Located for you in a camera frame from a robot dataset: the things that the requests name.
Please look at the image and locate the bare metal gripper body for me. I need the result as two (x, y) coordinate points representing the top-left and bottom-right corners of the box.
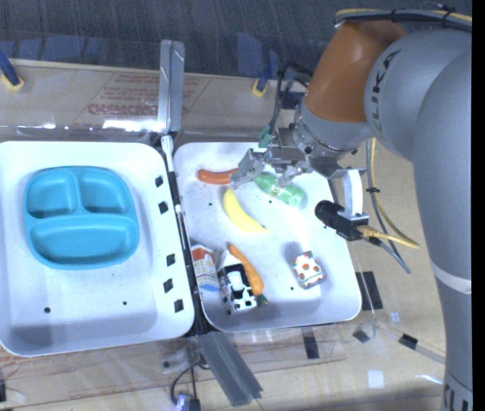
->
(266, 125), (334, 176)

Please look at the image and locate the light green bottle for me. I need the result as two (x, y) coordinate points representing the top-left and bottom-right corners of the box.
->
(253, 173), (308, 207)

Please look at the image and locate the orange sausage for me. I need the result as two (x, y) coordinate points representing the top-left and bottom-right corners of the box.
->
(196, 167), (240, 186)

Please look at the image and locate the yellow banana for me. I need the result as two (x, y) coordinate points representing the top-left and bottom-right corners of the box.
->
(222, 188), (271, 235)

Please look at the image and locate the white packet with red dots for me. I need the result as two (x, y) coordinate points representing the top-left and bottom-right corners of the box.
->
(289, 250), (326, 290)

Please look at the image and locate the orange carrot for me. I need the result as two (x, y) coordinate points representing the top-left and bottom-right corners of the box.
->
(228, 242), (270, 308)

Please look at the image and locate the orange and white carton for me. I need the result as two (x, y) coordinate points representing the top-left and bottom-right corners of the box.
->
(190, 242), (220, 293)

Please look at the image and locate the black and white milk carton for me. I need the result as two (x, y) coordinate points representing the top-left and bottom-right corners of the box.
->
(216, 249), (258, 316)

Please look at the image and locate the white plastic tray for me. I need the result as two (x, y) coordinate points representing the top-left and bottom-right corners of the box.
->
(0, 140), (197, 358)
(172, 140), (364, 335)

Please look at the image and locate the blue divided plate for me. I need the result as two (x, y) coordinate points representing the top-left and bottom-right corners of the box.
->
(22, 165), (142, 271)

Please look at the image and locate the brown cardboard board red print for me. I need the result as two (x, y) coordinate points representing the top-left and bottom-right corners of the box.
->
(0, 57), (349, 408)

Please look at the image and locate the black cylinder on white bracket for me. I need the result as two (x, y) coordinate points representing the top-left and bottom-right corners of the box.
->
(314, 167), (371, 242)

